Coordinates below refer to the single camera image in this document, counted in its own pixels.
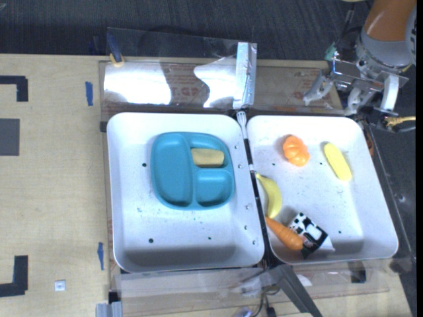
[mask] gray square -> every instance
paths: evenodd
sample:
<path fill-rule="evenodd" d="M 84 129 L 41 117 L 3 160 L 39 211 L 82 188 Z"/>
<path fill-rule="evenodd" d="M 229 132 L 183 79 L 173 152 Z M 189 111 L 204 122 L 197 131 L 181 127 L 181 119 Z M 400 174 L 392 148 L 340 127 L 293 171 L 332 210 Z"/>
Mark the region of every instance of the gray square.
<path fill-rule="evenodd" d="M 0 156 L 19 156 L 19 119 L 0 119 Z"/>

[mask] banana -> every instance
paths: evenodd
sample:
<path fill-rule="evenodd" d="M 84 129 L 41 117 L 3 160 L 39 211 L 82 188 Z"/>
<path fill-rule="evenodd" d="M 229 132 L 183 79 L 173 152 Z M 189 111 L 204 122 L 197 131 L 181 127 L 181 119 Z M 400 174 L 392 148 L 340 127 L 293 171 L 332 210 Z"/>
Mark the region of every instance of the banana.
<path fill-rule="evenodd" d="M 282 194 L 275 181 L 270 178 L 261 176 L 256 172 L 256 177 L 262 184 L 264 191 L 268 197 L 267 216 L 273 219 L 282 208 Z"/>

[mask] small white label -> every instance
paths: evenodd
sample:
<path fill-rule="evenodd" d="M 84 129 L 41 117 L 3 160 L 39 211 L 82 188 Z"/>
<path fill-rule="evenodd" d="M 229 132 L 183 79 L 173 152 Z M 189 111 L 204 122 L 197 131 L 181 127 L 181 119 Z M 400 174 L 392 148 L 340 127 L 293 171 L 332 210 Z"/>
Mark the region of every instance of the small white label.
<path fill-rule="evenodd" d="M 66 281 L 64 279 L 60 281 L 54 281 L 54 291 L 66 290 Z"/>

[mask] blue divided plate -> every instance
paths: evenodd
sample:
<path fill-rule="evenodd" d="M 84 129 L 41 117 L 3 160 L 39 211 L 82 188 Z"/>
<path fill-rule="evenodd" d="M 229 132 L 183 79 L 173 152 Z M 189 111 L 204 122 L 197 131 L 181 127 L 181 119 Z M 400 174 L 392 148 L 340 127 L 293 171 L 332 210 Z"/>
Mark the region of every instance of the blue divided plate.
<path fill-rule="evenodd" d="M 191 148 L 223 151 L 222 166 L 196 166 Z M 150 168 L 155 195 L 172 209 L 221 207 L 235 192 L 231 155 L 226 145 L 213 135 L 180 131 L 159 135 L 151 148 Z"/>

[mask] carrot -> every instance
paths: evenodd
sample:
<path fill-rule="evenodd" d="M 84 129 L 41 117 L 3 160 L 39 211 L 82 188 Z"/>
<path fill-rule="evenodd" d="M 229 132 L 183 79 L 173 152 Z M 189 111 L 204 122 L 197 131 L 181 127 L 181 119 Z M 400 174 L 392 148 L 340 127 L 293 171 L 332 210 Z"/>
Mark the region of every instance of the carrot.
<path fill-rule="evenodd" d="M 276 235 L 276 237 L 278 237 L 279 240 L 284 243 L 288 249 L 301 250 L 303 248 L 303 240 L 291 229 L 267 216 L 266 223 Z"/>

